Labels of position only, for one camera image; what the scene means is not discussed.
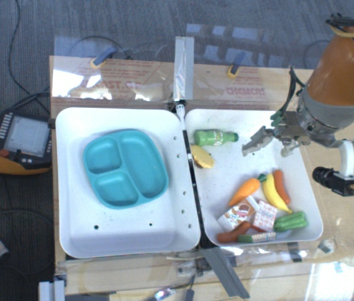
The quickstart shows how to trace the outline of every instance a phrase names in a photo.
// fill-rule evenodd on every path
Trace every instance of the white plastic tray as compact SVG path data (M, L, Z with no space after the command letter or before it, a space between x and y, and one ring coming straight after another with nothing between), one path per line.
M128 209L104 206L93 192L83 151L107 133L138 129L164 160L169 186L161 197ZM163 253L194 248L199 221L182 128L166 110L67 108L56 119L60 243L75 258Z
M221 129L239 135L239 140L235 143L204 147L215 160L213 168L203 169L195 166L204 229L214 244L222 245L217 241L216 236L224 230L217 219L230 208L228 202L240 185L250 177L258 177L262 173L267 174L277 168L284 172L284 184L291 197L289 207L293 211L304 211L309 225L305 228L277 233L276 241L264 244L316 240L323 232L323 222L315 195L298 148L290 156L283 157L280 154L283 146L274 139L261 150L245 157L242 155L242 145L247 144L261 126L270 128L270 116L273 113L257 110L194 109L186 115L185 124L191 144L194 143L194 132L200 129ZM261 187L253 197L267 201ZM242 243L227 245L240 246Z

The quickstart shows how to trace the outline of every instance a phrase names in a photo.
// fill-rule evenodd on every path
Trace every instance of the plastic bottle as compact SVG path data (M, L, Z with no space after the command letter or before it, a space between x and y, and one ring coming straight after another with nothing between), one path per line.
M219 146L225 142L238 141L238 134L233 132L223 132L218 129L197 130L194 134L195 144L198 146Z

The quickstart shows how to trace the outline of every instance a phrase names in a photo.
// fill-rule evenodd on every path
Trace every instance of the blue clamp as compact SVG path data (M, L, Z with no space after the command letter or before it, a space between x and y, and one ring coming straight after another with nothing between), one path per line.
M118 51L117 47L111 46L103 51L100 55L98 55L95 59L92 59L90 62L90 66L93 69L98 69L102 63L106 61L107 58L112 58L113 55Z
M245 57L244 52L240 52L238 55L236 55L234 62L228 68L228 71L227 71L227 76L229 78L237 77L239 66L241 66L241 63L242 63L242 60L244 59L244 57Z

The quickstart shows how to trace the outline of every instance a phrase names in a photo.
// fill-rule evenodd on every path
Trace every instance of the teal divided plate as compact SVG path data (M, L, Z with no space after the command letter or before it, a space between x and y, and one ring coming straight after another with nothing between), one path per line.
M83 152L83 162L95 194L109 208L150 202L169 186L160 153L139 130L121 130L91 141Z

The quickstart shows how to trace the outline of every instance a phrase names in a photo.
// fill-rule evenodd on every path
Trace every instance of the yellow banana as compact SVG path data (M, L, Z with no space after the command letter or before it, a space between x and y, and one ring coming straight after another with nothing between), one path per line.
M266 180L262 182L262 186L264 195L271 205L286 211L288 214L292 213L292 210L288 208L283 199L277 193L276 186L274 185L274 176L272 173L267 174Z

